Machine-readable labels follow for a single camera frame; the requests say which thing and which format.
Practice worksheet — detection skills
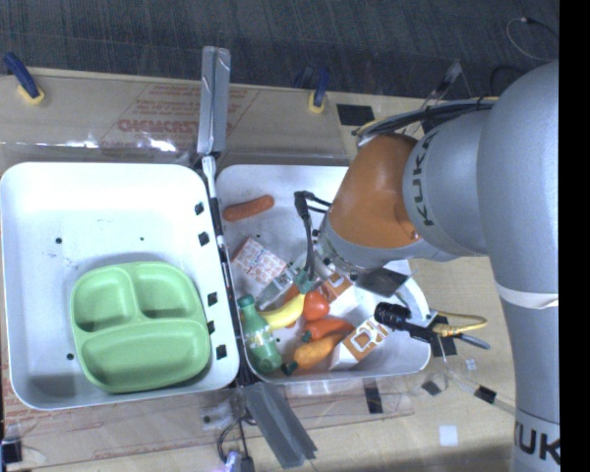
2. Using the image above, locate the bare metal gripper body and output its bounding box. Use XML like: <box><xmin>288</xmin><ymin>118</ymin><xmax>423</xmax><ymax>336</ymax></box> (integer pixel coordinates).
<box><xmin>283</xmin><ymin>228</ymin><xmax>371</xmax><ymax>292</ymax></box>

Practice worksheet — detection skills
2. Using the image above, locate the yellow banana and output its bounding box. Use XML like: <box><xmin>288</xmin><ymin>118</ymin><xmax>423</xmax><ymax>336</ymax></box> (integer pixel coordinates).
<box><xmin>258</xmin><ymin>291</ymin><xmax>307</xmax><ymax>331</ymax></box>

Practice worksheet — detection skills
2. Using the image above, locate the white packet with orange pattern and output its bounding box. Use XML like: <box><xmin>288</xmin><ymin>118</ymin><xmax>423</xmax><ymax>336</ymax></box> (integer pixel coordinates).
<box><xmin>230</xmin><ymin>236</ymin><xmax>289</xmax><ymax>287</ymax></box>

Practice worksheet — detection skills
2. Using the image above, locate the white and orange carton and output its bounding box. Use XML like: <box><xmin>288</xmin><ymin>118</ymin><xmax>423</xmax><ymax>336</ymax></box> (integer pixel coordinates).
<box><xmin>327</xmin><ymin>316</ymin><xmax>393</xmax><ymax>372</ymax></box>
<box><xmin>317</xmin><ymin>271</ymin><xmax>363</xmax><ymax>320</ymax></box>

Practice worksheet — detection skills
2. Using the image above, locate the green bottle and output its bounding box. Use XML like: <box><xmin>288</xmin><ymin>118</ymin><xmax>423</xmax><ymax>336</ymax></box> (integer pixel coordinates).
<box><xmin>236</xmin><ymin>294</ymin><xmax>284</xmax><ymax>376</ymax></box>

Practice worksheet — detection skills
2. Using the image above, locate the red-orange carrot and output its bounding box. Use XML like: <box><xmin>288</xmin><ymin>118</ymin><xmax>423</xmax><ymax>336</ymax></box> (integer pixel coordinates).
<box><xmin>301</xmin><ymin>317</ymin><xmax>355</xmax><ymax>343</ymax></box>

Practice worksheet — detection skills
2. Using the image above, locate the yellow-orange carrot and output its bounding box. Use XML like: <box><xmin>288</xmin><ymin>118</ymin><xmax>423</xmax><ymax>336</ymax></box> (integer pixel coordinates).
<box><xmin>281</xmin><ymin>332</ymin><xmax>346</xmax><ymax>377</ymax></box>

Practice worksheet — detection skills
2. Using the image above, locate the orange sausage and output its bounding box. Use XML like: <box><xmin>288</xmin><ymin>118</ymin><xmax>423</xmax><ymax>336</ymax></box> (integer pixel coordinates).
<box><xmin>222</xmin><ymin>194</ymin><xmax>275</xmax><ymax>223</ymax></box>

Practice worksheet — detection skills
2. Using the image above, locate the white plastic tray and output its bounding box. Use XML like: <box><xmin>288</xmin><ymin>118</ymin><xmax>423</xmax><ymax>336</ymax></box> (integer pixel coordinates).
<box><xmin>0</xmin><ymin>160</ymin><xmax>241</xmax><ymax>411</ymax></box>
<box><xmin>214</xmin><ymin>163</ymin><xmax>433</xmax><ymax>386</ymax></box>

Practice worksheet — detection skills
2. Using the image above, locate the green divided plate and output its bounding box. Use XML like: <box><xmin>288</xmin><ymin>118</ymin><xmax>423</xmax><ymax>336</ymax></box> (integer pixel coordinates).
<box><xmin>69</xmin><ymin>261</ymin><xmax>212</xmax><ymax>394</ymax></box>

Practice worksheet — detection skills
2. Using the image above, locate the brown cardboard board red print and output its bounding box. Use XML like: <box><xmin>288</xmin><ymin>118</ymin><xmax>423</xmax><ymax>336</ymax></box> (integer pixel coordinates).
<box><xmin>0</xmin><ymin>66</ymin><xmax>418</xmax><ymax>467</ymax></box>

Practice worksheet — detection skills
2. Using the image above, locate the black cylinder on white bracket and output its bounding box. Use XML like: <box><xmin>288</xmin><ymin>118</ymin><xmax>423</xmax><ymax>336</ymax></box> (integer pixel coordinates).
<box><xmin>373</xmin><ymin>276</ymin><xmax>442</xmax><ymax>346</ymax></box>

